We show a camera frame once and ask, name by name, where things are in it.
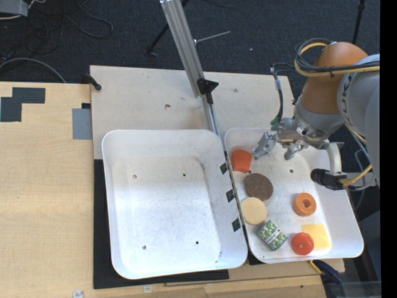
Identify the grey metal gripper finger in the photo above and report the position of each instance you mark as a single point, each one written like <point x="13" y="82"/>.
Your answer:
<point x="265" y="144"/>
<point x="293" y="151"/>

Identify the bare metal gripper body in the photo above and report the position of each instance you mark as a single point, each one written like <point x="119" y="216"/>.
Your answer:
<point x="294" y="133"/>

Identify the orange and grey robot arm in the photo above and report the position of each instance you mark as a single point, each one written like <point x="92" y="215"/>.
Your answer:
<point x="328" y="82"/>

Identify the orange-red toy wedge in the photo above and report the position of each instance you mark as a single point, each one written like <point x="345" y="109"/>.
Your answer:
<point x="241" y="160"/>

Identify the white plastic tray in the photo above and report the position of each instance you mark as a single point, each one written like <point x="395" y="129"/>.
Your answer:
<point x="167" y="210"/>
<point x="285" y="182"/>

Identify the brown round toy patty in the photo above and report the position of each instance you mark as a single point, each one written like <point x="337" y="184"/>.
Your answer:
<point x="258" y="187"/>

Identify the orange toy doughnut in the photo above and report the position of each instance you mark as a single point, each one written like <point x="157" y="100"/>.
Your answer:
<point x="299" y="208"/>

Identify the beige round toy bun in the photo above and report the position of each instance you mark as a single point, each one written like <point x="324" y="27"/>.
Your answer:
<point x="254" y="211"/>

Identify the green small can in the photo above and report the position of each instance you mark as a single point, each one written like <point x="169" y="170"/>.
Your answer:
<point x="272" y="235"/>

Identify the yellow toy cheese slice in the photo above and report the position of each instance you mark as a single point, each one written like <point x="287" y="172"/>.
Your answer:
<point x="321" y="234"/>

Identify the red toy tomato slice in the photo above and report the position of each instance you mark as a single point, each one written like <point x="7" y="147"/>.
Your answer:
<point x="302" y="244"/>

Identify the pale wood board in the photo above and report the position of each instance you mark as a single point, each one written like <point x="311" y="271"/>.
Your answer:
<point x="145" y="104"/>

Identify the black cylinder on white bracket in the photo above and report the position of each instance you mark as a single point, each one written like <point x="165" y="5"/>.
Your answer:
<point x="325" y="178"/>

